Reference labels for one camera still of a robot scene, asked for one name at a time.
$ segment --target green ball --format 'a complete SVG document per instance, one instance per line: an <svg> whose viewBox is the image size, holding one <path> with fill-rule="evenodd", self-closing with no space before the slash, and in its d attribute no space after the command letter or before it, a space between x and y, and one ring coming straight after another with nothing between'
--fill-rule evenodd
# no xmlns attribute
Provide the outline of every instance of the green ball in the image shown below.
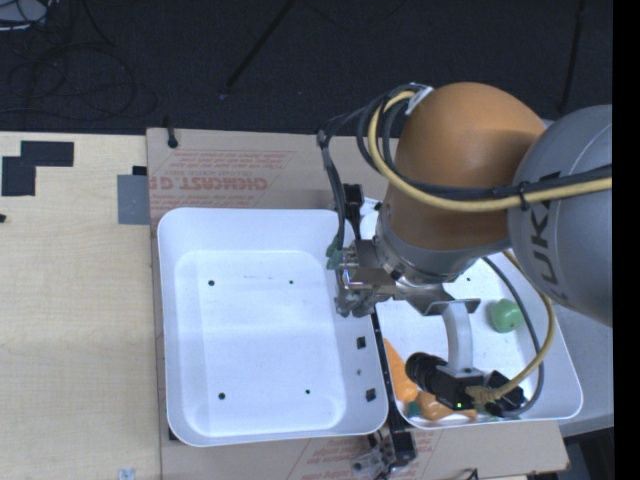
<svg viewBox="0 0 640 480"><path fill-rule="evenodd" d="M518 305L507 299L500 299L490 308L491 323L498 332L511 332L524 322Z"/></svg>

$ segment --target yellow cable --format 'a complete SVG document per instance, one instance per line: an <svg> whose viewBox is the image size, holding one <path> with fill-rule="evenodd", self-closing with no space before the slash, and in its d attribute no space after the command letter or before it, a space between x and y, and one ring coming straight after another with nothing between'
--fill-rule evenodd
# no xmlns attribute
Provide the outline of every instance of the yellow cable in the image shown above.
<svg viewBox="0 0 640 480"><path fill-rule="evenodd" d="M518 261L510 251L503 251L503 254L509 259L509 261L511 261L511 263L514 264L514 266L520 272L522 272L522 269L520 268ZM551 344L553 343L553 338L556 333L555 311L553 310L553 305L551 304L551 301L549 300L549 298L546 295L542 294L540 291L538 291L535 287L534 289L542 299L542 302L544 302L545 308L547 309L547 316L549 321L547 324L547 336L544 340L544 343L540 347L540 350L538 351L536 356L531 360L531 362L527 366L525 366L524 369L518 375L516 375L513 379L511 379L506 384L500 386L499 388L487 388L484 386L467 387L465 392L469 396L473 397L475 402L478 404L485 404L487 402L498 400L502 398L504 395L506 395L507 393L509 393L509 391L511 391L512 389L515 389L516 387L518 387L518 385L525 378L531 375L531 372L533 372L540 365L544 357L549 352L549 349L551 348Z"/></svg>
<svg viewBox="0 0 640 480"><path fill-rule="evenodd" d="M402 91L397 96L393 97L387 103L385 111L404 99L411 98L415 93L413 91ZM520 206L522 200L520 196L508 196L502 199L490 199L482 201L453 201L431 194L427 194L411 186L409 183L400 178L391 168L385 163L380 151L378 150L377 134L378 119L382 111L382 106L379 106L373 114L371 121L369 121L368 129L368 146L371 158L380 171L389 182L394 185L398 190L404 192L408 196L418 200L421 203L436 206L445 210L456 210L462 212L486 212L495 210L504 210L515 206ZM583 183L575 183L566 187L558 187L547 190L538 190L535 192L529 192L526 194L526 201L529 203L537 203L540 201L547 201L549 199L560 199L563 197L577 196L580 194L587 194L590 192L597 192L600 190L607 190L612 187L611 176L602 178L599 180L587 181Z"/></svg>

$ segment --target table surface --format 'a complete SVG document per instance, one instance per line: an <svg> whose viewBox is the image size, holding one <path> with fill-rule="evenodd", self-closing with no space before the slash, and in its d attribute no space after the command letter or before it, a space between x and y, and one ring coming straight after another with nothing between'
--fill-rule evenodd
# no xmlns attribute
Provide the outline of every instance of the table surface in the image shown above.
<svg viewBox="0 0 640 480"><path fill-rule="evenodd" d="M0 156L19 156L26 138L72 140L74 165L38 167L35 197L0 197L1 476L111 479L135 467L136 480L158 479L149 227L119 224L116 197L117 176L146 165L145 137L2 132ZM576 369L603 347L598 371L612 378L610 335L598 329L604 339L586 347L581 325L562 327L568 346L583 344ZM563 435L613 421L612 382L594 391L578 374L589 411L560 422Z"/></svg>

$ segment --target dark background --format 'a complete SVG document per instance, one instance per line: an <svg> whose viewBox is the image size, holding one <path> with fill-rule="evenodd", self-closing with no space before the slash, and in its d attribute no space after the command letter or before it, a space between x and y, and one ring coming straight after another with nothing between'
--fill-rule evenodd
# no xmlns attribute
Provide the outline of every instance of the dark background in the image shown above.
<svg viewBox="0 0 640 480"><path fill-rule="evenodd" d="M612 103L613 0L295 0L224 100L288 0L40 1L44 23L0 21L1 130L314 133L407 82L492 84L550 120Z"/></svg>

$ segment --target black wire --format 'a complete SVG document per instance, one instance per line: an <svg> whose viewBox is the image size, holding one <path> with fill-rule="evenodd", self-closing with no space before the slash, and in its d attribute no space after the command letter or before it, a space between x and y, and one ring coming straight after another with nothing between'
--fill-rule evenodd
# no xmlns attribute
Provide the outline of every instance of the black wire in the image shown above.
<svg viewBox="0 0 640 480"><path fill-rule="evenodd" d="M374 106L372 102L372 104L365 107L367 109L367 112L361 113L361 120L359 122L358 135L357 135L358 147L363 157L365 158L367 163L369 163L370 165L373 163L370 153L368 151L366 152L366 154L363 152L365 150L365 147L364 147L365 123L369 122L373 117L373 114L369 114L368 110L370 110L371 107L374 107L374 108L381 107L381 109L385 109L388 101L391 100L395 95L399 94L401 91L404 91L404 90L416 91L418 87L420 86L416 86L413 84L400 86L390 91L389 93L385 94L382 98L374 100L379 104ZM392 130L392 126L398 114L398 111L394 110L394 108L387 109L384 112L381 110L379 119L378 119L377 136L381 138L382 144L383 144L382 146L383 152L381 154L382 159L384 163L398 177L403 179L405 182L407 182L409 185L413 186L414 188L417 188L418 190L421 190L422 192L425 192L430 195L437 195L439 197L454 200L454 201L500 199L504 197L519 195L521 193L527 194L527 193L537 192L541 190L548 190L551 188L565 187L565 186L573 185L576 183L594 181L594 180L603 179L605 177L612 175L612 170L613 170L612 164L607 164L607 165L590 169L588 171L584 171L580 173L568 174L564 176L559 176L557 178L549 178L549 179L539 180L536 182L530 182L526 186L522 186L522 187L509 186L509 185L497 186L497 187L491 187L491 188L452 187L452 186L446 186L446 185L434 185L430 183L423 183L416 180L411 180L406 176L402 175L401 173L399 173L398 170L395 168L395 165L393 164L393 159L391 158L391 154L389 150L390 132Z"/></svg>
<svg viewBox="0 0 640 480"><path fill-rule="evenodd" d="M15 46L18 46L14 42L14 53L16 55L27 59L27 61L21 65L18 65L11 69L7 75L7 82L14 94L24 98L24 104L15 106L12 108L0 109L0 114L7 113L23 113L26 116L30 113L36 113L41 115L47 115L51 117L57 117L61 119L69 119L74 121L90 122L97 119L108 119L113 117L124 118L138 118L144 115L148 115L157 106L157 97L153 91L151 91L145 84L135 80L135 76L131 68L118 57L109 47L113 46L113 43L106 37L98 26L95 18L90 12L86 0L61 0L63 3L54 3L57 0L49 0L51 5L47 6L46 15L38 20L32 22L32 26L26 30L11 30L9 31L10 38L18 38L20 41L20 50L17 50ZM74 28L77 23L77 10L80 5L87 15L91 26L98 33L105 43L102 42L90 42L90 41L72 41ZM57 26L57 17L62 14L62 11L66 11L66 23L65 26ZM34 48L39 48L41 51L33 53ZM115 72L118 73L118 78L124 77L124 80L120 79L115 82L97 81L90 87L82 87L75 82L69 76L69 69L72 64L71 55L80 52L82 55L87 53L96 53L101 56L109 56L111 61L115 63ZM24 85L19 86L18 83L22 81ZM118 106L115 109L109 109L103 105L97 105L91 102L87 97L90 95L98 95L100 92L107 90L122 90L128 89L128 94L124 95L124 98L103 98L104 101L119 101ZM147 101L143 101L141 108L138 111L129 110L131 105L139 99L142 95L147 96ZM35 108L32 103L35 101L45 101L47 98L56 97L60 100L60 104L68 106L63 103L64 100L69 98L77 98L82 105L97 112L98 115L93 116L78 116L69 115L64 111L53 111L44 108ZM26 129L26 121L23 123L24 129Z"/></svg>
<svg viewBox="0 0 640 480"><path fill-rule="evenodd" d="M522 302L522 299L520 298L518 291L515 289L515 287L509 280L509 278L505 275L505 273L493 261L491 261L487 257L483 257L482 259L498 275L498 277L502 280L502 282L508 288L509 292L511 292L511 295L513 296L516 304L518 305L518 307L520 308L520 311L522 312L522 316L524 317L524 321L527 325L527 329L529 330L529 334L531 335L531 341L533 342L533 347L537 354L538 352L540 352L540 342L538 341L538 335L536 334L536 331L533 327L533 323L531 322L531 318L529 317L529 313L524 303ZM502 413L503 417L518 416L523 412L531 409L531 407L533 407L533 405L538 401L538 398L540 398L540 393L542 393L543 386L544 386L544 361L541 361L540 364L538 365L538 380L536 382L536 387L531 397L518 409L503 411Z"/></svg>
<svg viewBox="0 0 640 480"><path fill-rule="evenodd" d="M13 30L22 30L25 27L29 27L29 26L41 26L42 22L47 17L48 8L45 6L45 13L44 13L43 16L41 16L37 20L30 19L29 17L27 17L27 15L25 14L25 12L24 12L24 10L22 8L22 1L23 0L9 0L7 2L4 2L3 4L0 4L0 8L8 7L10 5L15 4L16 5L16 10L22 16L22 21L21 22L17 22L17 23L15 21L12 21L12 20L2 20L2 19L0 19L0 26L2 28L9 29L9 32L11 32Z"/></svg>
<svg viewBox="0 0 640 480"><path fill-rule="evenodd" d="M374 21L370 21L369 23L367 23L366 25L362 26L362 27L350 27L347 25L344 25L342 23L340 23L339 21L337 21L336 19L332 18L327 12L319 9L318 7L314 6L313 4L309 3L308 0L301 0L302 3L309 7L309 9L313 10L315 13L317 13L318 15L322 16L324 19L326 19L329 23L331 23L332 25L336 25L337 27L340 27L344 30L353 32L353 31L357 31L357 30L367 30L370 29L386 20L388 20L389 18L391 18L392 16L394 16L409 0L400 0L400 2L398 3L398 5L396 5L389 13L387 13L386 15L384 15L383 17L374 20Z"/></svg>
<svg viewBox="0 0 640 480"><path fill-rule="evenodd" d="M91 13L91 11L89 10L89 6L87 5L87 1L86 0L80 0L80 3L82 4L82 7L84 8L85 12L87 13L87 16L89 17L89 21L91 22L91 25L93 25L93 28L95 29L95 31L98 33L98 35L104 39L105 43L111 45L111 46L115 46L115 44L113 43L113 41L111 41L111 39L109 39L104 32L102 32L102 29L98 26L98 24L96 23L96 20L93 18L93 14Z"/></svg>
<svg viewBox="0 0 640 480"><path fill-rule="evenodd" d="M337 250L342 250L344 246L344 236L345 236L345 226L346 226L346 208L345 208L346 196L344 193L344 186L340 181L340 175L338 174L338 169L336 169L336 166L333 164L333 161L331 160L331 155L329 154L329 143L326 142L325 144L326 144L325 146L321 147L322 159L325 165L325 169L327 171L327 175L329 177L331 190L333 191L333 198L336 203L336 211L338 212L338 232L336 233L334 243Z"/></svg>
<svg viewBox="0 0 640 480"><path fill-rule="evenodd" d="M478 468L474 468L471 474L464 480L478 480Z"/></svg>

